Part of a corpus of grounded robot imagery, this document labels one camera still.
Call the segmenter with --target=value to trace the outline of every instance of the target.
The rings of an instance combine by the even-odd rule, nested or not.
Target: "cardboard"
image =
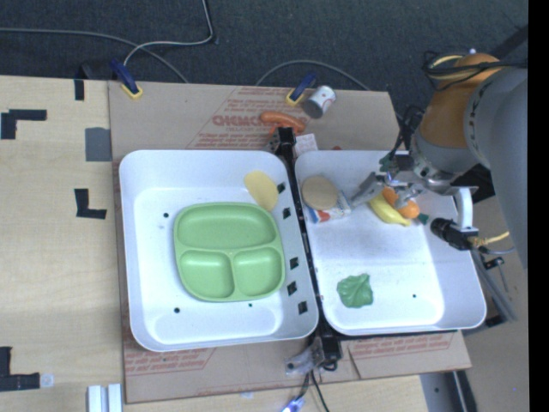
[[[311,119],[285,103],[288,88],[143,82],[142,89],[142,97],[132,100],[119,83],[109,82],[126,402],[300,386],[303,376],[288,375],[284,361],[303,351],[306,339],[167,353],[136,343],[129,326],[118,165],[138,149],[265,148],[271,127],[259,115],[266,110],[306,122],[310,148],[390,149],[398,127],[389,96],[338,91],[323,117]],[[341,346],[337,370],[318,374],[322,383],[470,367],[459,331],[345,340]]]

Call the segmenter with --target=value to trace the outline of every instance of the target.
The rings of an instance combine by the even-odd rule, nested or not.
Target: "orange sausage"
[[[398,199],[398,194],[395,192],[393,188],[389,188],[388,186],[385,186],[383,188],[383,191],[381,191],[383,194],[383,198],[387,201],[388,204],[390,204],[393,208],[395,207],[396,200]],[[403,208],[397,209],[398,213],[402,215],[404,218],[413,219],[417,218],[419,215],[419,206],[414,200],[408,200],[408,203]]]
[[[300,133],[305,129],[305,123],[294,116],[281,112],[263,112],[259,118],[265,124],[278,124],[282,127],[292,127],[296,133]]]

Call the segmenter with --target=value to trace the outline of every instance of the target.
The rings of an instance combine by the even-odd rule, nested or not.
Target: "light wood surface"
[[[124,382],[110,162],[87,162],[85,129],[108,129],[106,82],[0,76],[0,112],[46,109],[0,140],[0,346],[11,372],[51,374],[52,387],[0,392],[0,410],[85,410],[89,385]],[[105,220],[77,218],[89,189]],[[323,385],[330,410],[427,411],[418,376]],[[295,389],[124,405],[127,411],[277,411]],[[322,410],[314,389],[304,411]]]

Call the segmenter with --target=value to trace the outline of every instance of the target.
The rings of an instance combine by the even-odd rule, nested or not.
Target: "yellow banana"
[[[376,215],[386,223],[402,224],[402,226],[410,226],[410,220],[404,218],[399,212],[393,208],[383,194],[379,194],[370,200],[370,206]]]

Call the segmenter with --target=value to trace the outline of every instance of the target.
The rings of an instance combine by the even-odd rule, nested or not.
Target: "divided green plate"
[[[203,203],[183,209],[173,227],[179,277],[201,300],[264,298],[284,282],[275,219],[250,203]]]

